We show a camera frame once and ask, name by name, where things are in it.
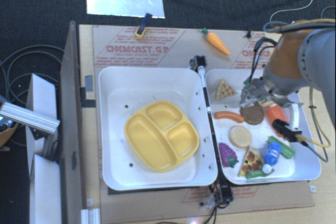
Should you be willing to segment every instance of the toy water bottle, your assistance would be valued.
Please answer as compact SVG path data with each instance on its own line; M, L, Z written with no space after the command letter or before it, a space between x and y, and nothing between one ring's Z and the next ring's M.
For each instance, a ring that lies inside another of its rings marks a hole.
M280 153L281 145L278 142L269 143L266 155L264 157L265 164L262 166L262 171L265 174L272 172L272 166L277 164Z

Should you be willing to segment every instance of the purple grapes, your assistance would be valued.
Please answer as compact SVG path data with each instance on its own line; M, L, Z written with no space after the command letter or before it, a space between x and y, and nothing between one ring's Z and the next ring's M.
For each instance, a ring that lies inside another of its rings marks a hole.
M219 154L221 156L220 158L222 159L222 165L224 167L233 168L238 162L236 153L227 144L219 144Z

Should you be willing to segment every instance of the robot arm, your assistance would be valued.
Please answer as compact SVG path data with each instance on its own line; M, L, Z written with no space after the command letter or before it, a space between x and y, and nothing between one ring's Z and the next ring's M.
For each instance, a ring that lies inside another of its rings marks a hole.
M303 29L284 33L276 45L263 76L250 79L241 105L251 100L273 100L284 107L287 95L311 86L322 92L335 127L335 28Z

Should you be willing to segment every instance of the toy carrot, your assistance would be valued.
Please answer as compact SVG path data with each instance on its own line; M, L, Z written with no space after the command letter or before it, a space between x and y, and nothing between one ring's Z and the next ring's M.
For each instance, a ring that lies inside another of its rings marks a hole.
M203 28L202 33L206 34L206 39L209 41L209 43L220 50L222 53L226 55L230 55L229 50L226 48L224 43L221 41L221 39L214 33L209 33L208 29Z

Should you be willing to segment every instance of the white cable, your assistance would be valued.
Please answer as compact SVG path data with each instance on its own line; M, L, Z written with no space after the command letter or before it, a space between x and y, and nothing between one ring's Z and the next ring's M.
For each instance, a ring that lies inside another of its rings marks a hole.
M313 1L314 1L314 0L311 0L307 6L304 6L304 7L301 7L301 8L284 9L284 10L279 10L279 11L277 11L277 12L274 12L274 13L271 15L269 21L271 22L271 21L272 21L272 18L274 17L274 15L276 15L276 14L278 14L278 13L280 13L280 12L294 12L294 11L296 11L296 10L301 10L301 9L308 8L308 7L311 5L311 3L313 3Z
M335 6L329 6L329 7L324 8L324 9L322 10L322 12L321 12L321 16L320 16L321 19L323 18L323 13L324 13L327 9L330 9L330 8L335 9L336 7L335 7Z

